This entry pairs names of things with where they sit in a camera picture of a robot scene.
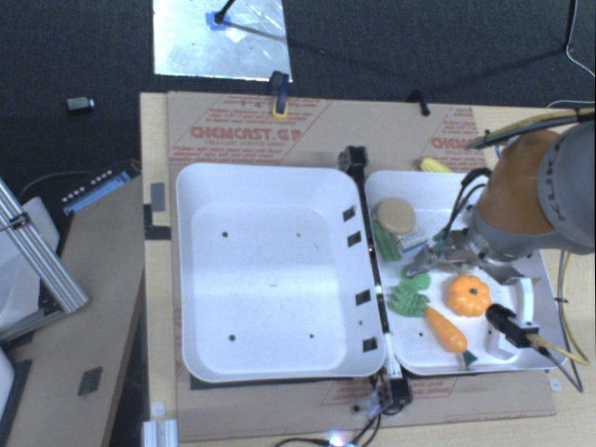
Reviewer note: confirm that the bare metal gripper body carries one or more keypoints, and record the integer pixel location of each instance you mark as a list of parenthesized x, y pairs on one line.
[(461, 249)]

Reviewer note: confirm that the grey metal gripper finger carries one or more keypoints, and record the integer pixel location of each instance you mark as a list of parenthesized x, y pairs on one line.
[(416, 267), (429, 251)]

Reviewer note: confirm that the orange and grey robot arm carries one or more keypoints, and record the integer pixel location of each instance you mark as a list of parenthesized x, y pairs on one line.
[(521, 193)]

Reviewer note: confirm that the small blue and white carton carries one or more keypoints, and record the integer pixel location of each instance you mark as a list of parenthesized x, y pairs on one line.
[(412, 241)]

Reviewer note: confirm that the green leafy lettuce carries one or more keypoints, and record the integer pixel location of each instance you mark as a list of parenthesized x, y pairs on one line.
[(409, 298)]

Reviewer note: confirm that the green pea pod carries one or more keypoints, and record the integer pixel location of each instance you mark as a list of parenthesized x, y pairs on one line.
[(386, 245)]

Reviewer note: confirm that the thin black and white rod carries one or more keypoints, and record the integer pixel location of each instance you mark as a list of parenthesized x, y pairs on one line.
[(378, 277)]

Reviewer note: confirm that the orange pumpkin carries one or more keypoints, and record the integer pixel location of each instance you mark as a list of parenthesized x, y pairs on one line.
[(468, 296)]

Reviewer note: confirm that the orange carrot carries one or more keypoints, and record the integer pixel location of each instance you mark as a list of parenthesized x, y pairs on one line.
[(444, 331)]

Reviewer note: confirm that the white plastic tray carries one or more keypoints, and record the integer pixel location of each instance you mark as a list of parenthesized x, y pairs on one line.
[(419, 338), (270, 273)]

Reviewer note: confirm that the yellow corn cob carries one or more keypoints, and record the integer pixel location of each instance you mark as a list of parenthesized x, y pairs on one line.
[(435, 166)]

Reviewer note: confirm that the brown cardboard board red print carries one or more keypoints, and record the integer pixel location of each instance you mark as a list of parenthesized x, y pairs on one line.
[(261, 133)]

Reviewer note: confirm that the black cylinder on white bracket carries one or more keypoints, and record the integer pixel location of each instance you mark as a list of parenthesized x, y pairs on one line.
[(507, 324)]

